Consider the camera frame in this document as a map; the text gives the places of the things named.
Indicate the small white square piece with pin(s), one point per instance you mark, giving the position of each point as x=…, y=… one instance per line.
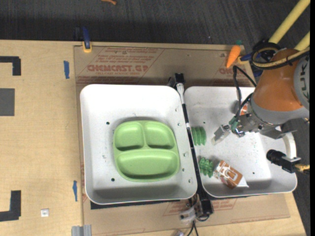
x=44, y=212

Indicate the brown and white carton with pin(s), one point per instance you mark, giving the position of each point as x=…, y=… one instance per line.
x=230, y=174

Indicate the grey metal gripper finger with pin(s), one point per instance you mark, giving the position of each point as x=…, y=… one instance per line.
x=217, y=139
x=223, y=129

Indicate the green ribbed toy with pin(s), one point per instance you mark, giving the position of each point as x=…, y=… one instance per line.
x=206, y=166
x=198, y=136

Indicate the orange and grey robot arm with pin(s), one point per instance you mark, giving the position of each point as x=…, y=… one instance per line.
x=275, y=90

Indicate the white plastic tray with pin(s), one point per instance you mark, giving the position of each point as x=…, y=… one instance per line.
x=98, y=122
x=236, y=156

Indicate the brown cardboard board red print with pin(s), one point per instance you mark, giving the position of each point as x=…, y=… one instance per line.
x=118, y=65

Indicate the orange carrot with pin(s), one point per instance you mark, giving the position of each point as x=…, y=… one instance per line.
x=233, y=55

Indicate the small orange object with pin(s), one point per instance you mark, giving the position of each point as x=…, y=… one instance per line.
x=243, y=110

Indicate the black cylinder on white bracket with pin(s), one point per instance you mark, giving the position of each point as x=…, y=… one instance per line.
x=283, y=160

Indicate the green divided plate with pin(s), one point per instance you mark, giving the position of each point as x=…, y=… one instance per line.
x=145, y=161

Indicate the thin black and white rod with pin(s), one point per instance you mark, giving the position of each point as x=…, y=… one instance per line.
x=187, y=124

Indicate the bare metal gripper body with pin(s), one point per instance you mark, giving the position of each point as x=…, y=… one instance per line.
x=248, y=125

